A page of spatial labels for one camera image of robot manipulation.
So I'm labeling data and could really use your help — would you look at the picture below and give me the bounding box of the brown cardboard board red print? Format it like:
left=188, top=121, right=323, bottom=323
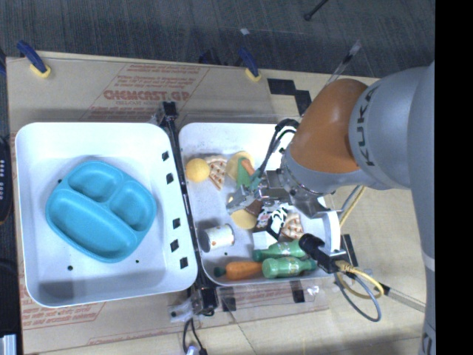
left=5, top=50, right=426, bottom=355

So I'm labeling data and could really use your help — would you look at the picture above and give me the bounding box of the black and white carton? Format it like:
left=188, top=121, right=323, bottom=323
left=254, top=203, right=291, bottom=240

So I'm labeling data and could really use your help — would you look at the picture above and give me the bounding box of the yellow ball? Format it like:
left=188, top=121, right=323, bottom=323
left=185, top=157, right=211, bottom=183

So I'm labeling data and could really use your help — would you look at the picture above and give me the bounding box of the black cylinder on white bracket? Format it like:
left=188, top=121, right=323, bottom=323
left=298, top=197, right=349, bottom=275

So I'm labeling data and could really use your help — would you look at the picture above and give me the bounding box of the blue divided plate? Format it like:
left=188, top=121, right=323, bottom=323
left=44, top=160, right=158, bottom=264

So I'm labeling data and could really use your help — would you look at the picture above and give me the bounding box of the white plastic tray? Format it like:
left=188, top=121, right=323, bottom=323
left=178, top=121, right=343, bottom=288
left=14, top=121, right=199, bottom=308

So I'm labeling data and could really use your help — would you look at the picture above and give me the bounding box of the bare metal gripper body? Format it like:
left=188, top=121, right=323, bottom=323
left=258, top=169, right=325, bottom=220

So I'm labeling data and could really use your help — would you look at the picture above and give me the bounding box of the white cube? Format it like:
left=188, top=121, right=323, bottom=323
left=251, top=230, right=279, bottom=251

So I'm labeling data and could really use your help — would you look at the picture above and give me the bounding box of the thin black and white rod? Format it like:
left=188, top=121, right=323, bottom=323
left=166, top=115, right=208, bottom=291

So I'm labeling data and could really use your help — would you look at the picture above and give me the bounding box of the green bottle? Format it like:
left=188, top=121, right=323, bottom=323
left=251, top=239, right=308, bottom=263
left=261, top=256, right=319, bottom=280

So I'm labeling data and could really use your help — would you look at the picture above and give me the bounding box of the tan pizza slice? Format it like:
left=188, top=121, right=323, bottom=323
left=280, top=212, right=305, bottom=241
left=204, top=155, right=228, bottom=192

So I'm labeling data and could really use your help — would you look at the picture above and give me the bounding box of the orange carrot with green top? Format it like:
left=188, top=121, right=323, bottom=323
left=213, top=260, right=264, bottom=282
left=236, top=157, right=260, bottom=191

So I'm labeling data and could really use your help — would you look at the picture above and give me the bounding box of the pale yellow round biscuit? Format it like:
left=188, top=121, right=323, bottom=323
left=229, top=207, right=258, bottom=231
left=225, top=150, right=256, bottom=181

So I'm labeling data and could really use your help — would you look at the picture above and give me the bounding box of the white can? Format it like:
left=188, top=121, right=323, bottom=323
left=202, top=223, right=237, bottom=253

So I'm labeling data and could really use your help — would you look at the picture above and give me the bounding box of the black block with thin wires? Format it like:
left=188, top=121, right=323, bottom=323
left=188, top=285, right=220, bottom=317
left=161, top=101, right=180, bottom=121

